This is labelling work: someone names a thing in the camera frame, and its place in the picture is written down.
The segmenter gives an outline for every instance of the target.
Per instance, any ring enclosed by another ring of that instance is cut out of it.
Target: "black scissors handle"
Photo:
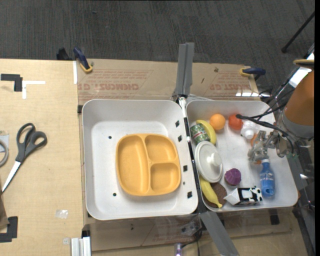
[[[31,127],[31,129],[26,133],[24,137],[24,141],[20,142],[20,137],[24,129],[27,127]],[[43,139],[41,142],[36,144],[37,139]],[[36,127],[33,123],[29,122],[23,125],[17,135],[16,135],[16,143],[18,146],[18,155],[16,156],[15,160],[17,162],[22,163],[27,156],[29,156],[34,150],[46,145],[48,142],[47,136],[42,131],[36,131]]]

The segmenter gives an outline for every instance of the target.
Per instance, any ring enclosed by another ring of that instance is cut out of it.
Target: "yellow banana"
[[[204,121],[204,120],[197,120],[195,122],[197,124],[203,125],[205,132],[208,134],[208,136],[210,138],[210,142],[212,144],[216,144],[216,141],[217,141],[216,132],[215,132],[214,128],[210,125],[210,123],[208,123],[207,121]]]
[[[199,175],[199,179],[200,179],[200,187],[205,198],[209,202],[216,204],[218,208],[221,208],[223,205],[219,203],[217,194],[211,187],[210,182],[205,180],[201,175]]]

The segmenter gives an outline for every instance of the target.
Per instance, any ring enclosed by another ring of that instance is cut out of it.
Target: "soda can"
[[[198,123],[190,127],[190,133],[191,133],[191,138],[193,139],[196,145],[203,141],[208,141],[208,142],[210,141],[210,137],[201,123]]]

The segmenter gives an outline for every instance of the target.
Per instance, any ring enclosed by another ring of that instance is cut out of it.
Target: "yellow plate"
[[[134,196],[157,196],[173,192],[181,182],[175,144],[166,136],[129,134],[116,146],[116,173],[125,192]]]

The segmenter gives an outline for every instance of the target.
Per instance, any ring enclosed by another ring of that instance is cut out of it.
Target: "white tray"
[[[178,104],[170,100],[93,99],[82,108],[82,122],[86,208],[92,217],[106,221],[185,215],[196,210],[195,177]],[[123,136],[138,133],[164,135],[175,143],[181,183],[172,193],[134,196],[122,190],[116,172],[116,146]]]
[[[220,153],[223,164],[223,176],[220,184],[225,187],[228,193],[235,188],[247,188],[257,186],[260,187],[259,173],[262,169],[261,164],[250,163],[248,160],[248,150],[251,148],[249,140],[240,135],[240,132],[231,130],[228,126],[228,117],[232,114],[242,114],[251,117],[262,114],[269,106],[262,101],[227,101],[227,100],[193,100],[186,106],[186,114],[189,127],[196,124],[196,120],[209,121],[213,114],[220,113],[226,118],[223,130],[216,131],[216,148]],[[268,114],[260,119],[273,124],[275,121],[273,114]],[[269,134],[270,128],[260,126],[260,130],[264,130]],[[226,203],[222,208],[214,208],[206,203],[206,207],[214,212],[232,212],[249,209],[265,209],[265,208],[283,208],[291,207],[298,200],[298,191],[293,179],[289,163],[286,157],[277,156],[275,149],[269,149],[270,167],[274,171],[275,176],[275,195],[273,198],[263,198],[260,205],[253,206],[233,206]],[[226,184],[224,175],[231,168],[237,168],[241,171],[241,182],[237,186],[229,186]]]

